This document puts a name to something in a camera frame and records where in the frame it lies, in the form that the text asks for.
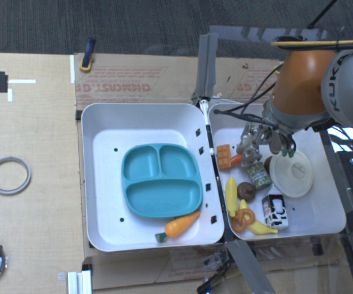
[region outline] gray ring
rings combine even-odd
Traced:
[[[29,181],[31,180],[31,170],[29,169],[29,165],[22,158],[15,157],[15,156],[7,156],[7,157],[0,158],[0,165],[5,162],[17,162],[21,164],[27,171],[27,178],[24,181],[24,183],[21,186],[17,187],[16,189],[12,189],[12,190],[0,189],[0,194],[14,195],[14,194],[20,193],[22,190],[24,190],[27,187],[27,185],[29,184]]]

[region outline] green can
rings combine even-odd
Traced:
[[[273,181],[262,162],[257,162],[247,168],[247,173],[250,176],[256,190],[261,190],[269,187]]]

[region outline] white plastic tub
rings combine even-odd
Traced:
[[[228,110],[235,104],[217,104],[209,110],[209,121],[212,128],[214,148],[219,145],[230,144],[231,156],[236,154],[236,146],[240,143],[240,136],[245,127],[245,121],[228,115],[215,115],[213,111]],[[250,105],[246,113],[262,114],[262,105]],[[300,131],[293,136],[297,149],[309,158],[313,168],[313,183],[306,195],[300,198],[284,197],[286,211],[288,213],[289,226],[278,231],[278,234],[255,235],[248,229],[234,234],[241,239],[254,241],[259,239],[288,238],[292,236],[319,235],[338,233],[346,225],[346,215],[342,202],[327,161],[320,135],[312,129]],[[261,161],[272,156],[267,145],[259,147],[262,154]],[[219,170],[223,190],[226,181],[233,176],[236,183],[251,182],[247,171],[241,166],[233,166],[229,169]],[[250,209],[255,212],[256,218],[264,223],[262,198],[267,194],[281,194],[271,185],[268,189],[256,192],[255,198],[248,203]]]
[[[87,235],[100,251],[216,243],[224,220],[202,112],[189,104],[93,104],[82,114]],[[187,231],[158,243],[172,218],[137,216],[122,190],[122,161],[133,147],[169,143],[195,158],[203,187],[201,215]]]

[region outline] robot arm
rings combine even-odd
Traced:
[[[263,107],[262,119],[271,125],[246,124],[237,147],[243,166],[261,158],[262,144],[273,154],[292,157],[292,135],[300,130],[353,128],[353,49],[290,52]]]

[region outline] white lid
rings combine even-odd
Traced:
[[[270,161],[270,177],[277,189],[288,197],[304,196],[312,186],[313,172],[309,159],[300,151],[292,158],[281,153]]]

